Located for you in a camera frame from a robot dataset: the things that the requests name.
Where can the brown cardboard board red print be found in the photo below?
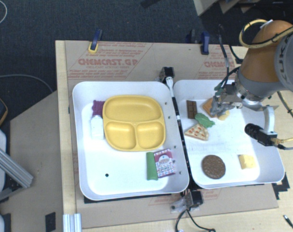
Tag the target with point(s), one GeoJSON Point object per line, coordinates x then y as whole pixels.
{"type": "Point", "coordinates": [127, 59]}

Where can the white plastic tray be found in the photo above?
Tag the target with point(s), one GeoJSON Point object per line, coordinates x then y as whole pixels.
{"type": "Point", "coordinates": [127, 178]}
{"type": "Point", "coordinates": [233, 141]}

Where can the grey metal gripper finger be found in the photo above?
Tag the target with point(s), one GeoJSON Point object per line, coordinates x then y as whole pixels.
{"type": "Point", "coordinates": [215, 107]}
{"type": "Point", "coordinates": [226, 108]}

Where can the green lettuce leaf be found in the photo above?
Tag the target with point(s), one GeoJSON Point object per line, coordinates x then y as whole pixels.
{"type": "Point", "coordinates": [204, 121]}

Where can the red and white packet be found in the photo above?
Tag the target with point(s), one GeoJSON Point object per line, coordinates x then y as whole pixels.
{"type": "Point", "coordinates": [164, 164]}

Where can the brown chocolate bar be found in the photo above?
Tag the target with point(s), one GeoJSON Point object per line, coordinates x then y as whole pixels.
{"type": "Point", "coordinates": [191, 109]}

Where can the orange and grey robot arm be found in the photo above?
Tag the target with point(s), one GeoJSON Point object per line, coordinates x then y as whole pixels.
{"type": "Point", "coordinates": [264, 64]}

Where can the pizza slice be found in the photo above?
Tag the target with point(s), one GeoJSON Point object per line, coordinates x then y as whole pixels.
{"type": "Point", "coordinates": [197, 132]}

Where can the brown round biscuit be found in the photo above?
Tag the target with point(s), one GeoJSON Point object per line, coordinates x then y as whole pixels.
{"type": "Point", "coordinates": [213, 167]}

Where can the purple grapes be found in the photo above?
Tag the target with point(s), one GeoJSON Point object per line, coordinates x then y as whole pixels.
{"type": "Point", "coordinates": [97, 106]}

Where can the thin black and white rod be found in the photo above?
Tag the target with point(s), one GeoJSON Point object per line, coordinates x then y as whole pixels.
{"type": "Point", "coordinates": [177, 116]}

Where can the yellow cheese wedge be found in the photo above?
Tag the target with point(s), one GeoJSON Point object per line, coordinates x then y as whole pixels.
{"type": "Point", "coordinates": [247, 162]}

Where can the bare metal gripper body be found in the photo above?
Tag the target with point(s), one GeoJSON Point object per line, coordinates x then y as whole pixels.
{"type": "Point", "coordinates": [230, 97]}

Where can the yellow divided plate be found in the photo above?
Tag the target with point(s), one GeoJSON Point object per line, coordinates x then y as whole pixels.
{"type": "Point", "coordinates": [133, 120]}

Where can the orange square cracker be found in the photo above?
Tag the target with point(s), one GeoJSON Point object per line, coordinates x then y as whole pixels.
{"type": "Point", "coordinates": [207, 107]}

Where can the black cylinder on white bracket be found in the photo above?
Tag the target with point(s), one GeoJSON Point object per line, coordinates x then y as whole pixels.
{"type": "Point", "coordinates": [258, 132]}

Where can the pale yellow chip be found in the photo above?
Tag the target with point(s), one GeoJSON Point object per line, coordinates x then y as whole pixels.
{"type": "Point", "coordinates": [224, 116]}

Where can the small white bottle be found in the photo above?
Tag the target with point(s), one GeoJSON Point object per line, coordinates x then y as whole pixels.
{"type": "Point", "coordinates": [97, 128]}

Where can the green rounded bar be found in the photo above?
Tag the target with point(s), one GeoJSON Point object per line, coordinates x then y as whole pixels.
{"type": "Point", "coordinates": [151, 167]}

